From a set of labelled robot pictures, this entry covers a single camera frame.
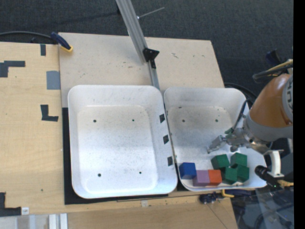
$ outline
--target empty white tray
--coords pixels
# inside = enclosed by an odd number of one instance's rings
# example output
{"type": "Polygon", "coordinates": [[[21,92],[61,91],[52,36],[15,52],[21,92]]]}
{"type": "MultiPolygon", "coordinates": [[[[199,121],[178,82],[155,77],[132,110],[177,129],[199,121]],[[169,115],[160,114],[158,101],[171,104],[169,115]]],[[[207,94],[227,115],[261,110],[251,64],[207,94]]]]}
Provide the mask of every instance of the empty white tray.
{"type": "Polygon", "coordinates": [[[163,98],[152,86],[77,85],[68,94],[74,191],[157,195],[177,185],[163,98]]]}
{"type": "MultiPolygon", "coordinates": [[[[164,93],[164,102],[168,113],[168,125],[171,132],[177,165],[183,162],[195,163],[197,170],[213,169],[211,159],[220,154],[232,156],[230,146],[207,153],[207,146],[219,135],[231,128],[236,122],[245,96],[232,88],[184,88],[171,87],[164,93]]],[[[266,166],[264,157],[246,147],[239,153],[248,156],[250,168],[249,180],[243,184],[228,185],[221,183],[217,187],[194,187],[192,180],[181,179],[182,184],[191,191],[217,189],[264,187],[266,182],[259,178],[254,169],[258,165],[266,166]]]]}

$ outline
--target block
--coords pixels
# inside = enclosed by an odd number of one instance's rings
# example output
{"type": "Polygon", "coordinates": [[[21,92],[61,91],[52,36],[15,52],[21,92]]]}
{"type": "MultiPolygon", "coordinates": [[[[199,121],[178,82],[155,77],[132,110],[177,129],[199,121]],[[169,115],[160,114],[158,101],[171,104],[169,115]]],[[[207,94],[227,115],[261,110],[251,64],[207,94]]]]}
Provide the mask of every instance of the block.
{"type": "Polygon", "coordinates": [[[249,168],[246,166],[238,165],[235,169],[237,169],[237,181],[245,182],[249,180],[249,168]]]}
{"type": "Polygon", "coordinates": [[[210,178],[210,186],[218,186],[222,183],[223,179],[221,177],[220,170],[208,170],[210,178]]]}
{"type": "Polygon", "coordinates": [[[221,176],[223,178],[223,183],[232,185],[237,182],[237,169],[226,167],[221,171],[221,176]]]}
{"type": "Polygon", "coordinates": [[[230,166],[227,155],[217,155],[211,159],[211,163],[214,170],[223,169],[230,166]]]}
{"type": "Polygon", "coordinates": [[[195,178],[197,175],[195,163],[182,163],[179,166],[179,172],[181,179],[195,178]]]}
{"type": "Polygon", "coordinates": [[[209,172],[207,170],[197,170],[197,176],[193,178],[194,187],[205,187],[210,184],[209,172]]]}
{"type": "Polygon", "coordinates": [[[231,168],[236,168],[238,165],[247,166],[247,155],[235,153],[231,156],[231,168]]]}

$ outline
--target metal pole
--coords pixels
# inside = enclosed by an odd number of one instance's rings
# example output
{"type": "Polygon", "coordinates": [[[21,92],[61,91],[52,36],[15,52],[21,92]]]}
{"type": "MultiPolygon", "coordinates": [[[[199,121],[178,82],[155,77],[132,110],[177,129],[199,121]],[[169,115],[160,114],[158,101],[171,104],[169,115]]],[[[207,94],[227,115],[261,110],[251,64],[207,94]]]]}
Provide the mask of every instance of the metal pole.
{"type": "MultiPolygon", "coordinates": [[[[116,0],[116,3],[120,9],[121,15],[127,27],[128,33],[132,39],[134,47],[140,57],[141,62],[146,63],[143,50],[147,47],[142,29],[140,27],[137,15],[135,14],[131,0],[116,0]]],[[[152,81],[152,85],[160,89],[157,71],[152,68],[152,64],[149,61],[149,72],[152,81]]]]}

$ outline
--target blue cube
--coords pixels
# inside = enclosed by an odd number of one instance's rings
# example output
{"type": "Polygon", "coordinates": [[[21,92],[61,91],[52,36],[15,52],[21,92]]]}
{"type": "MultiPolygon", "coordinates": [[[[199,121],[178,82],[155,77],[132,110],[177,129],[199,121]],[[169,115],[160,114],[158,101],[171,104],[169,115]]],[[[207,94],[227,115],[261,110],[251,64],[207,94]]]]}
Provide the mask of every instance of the blue cube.
{"type": "Polygon", "coordinates": [[[182,163],[179,166],[181,179],[193,179],[197,176],[195,163],[182,163]]]}

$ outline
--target dark background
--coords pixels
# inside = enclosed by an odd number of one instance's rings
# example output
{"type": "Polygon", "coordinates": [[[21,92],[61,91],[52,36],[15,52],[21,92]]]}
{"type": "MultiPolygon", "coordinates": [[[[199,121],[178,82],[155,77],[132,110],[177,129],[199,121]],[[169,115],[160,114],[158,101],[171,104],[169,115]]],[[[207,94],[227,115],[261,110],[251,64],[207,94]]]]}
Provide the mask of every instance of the dark background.
{"type": "MultiPolygon", "coordinates": [[[[212,41],[225,83],[259,94],[254,73],[271,68],[268,51],[293,58],[294,0],[132,0],[145,36],[212,41]]],[[[115,0],[0,0],[0,33],[34,31],[127,35],[115,0]]],[[[29,35],[0,36],[30,42],[29,35]]],[[[50,40],[36,37],[37,43],[50,40]]]]}

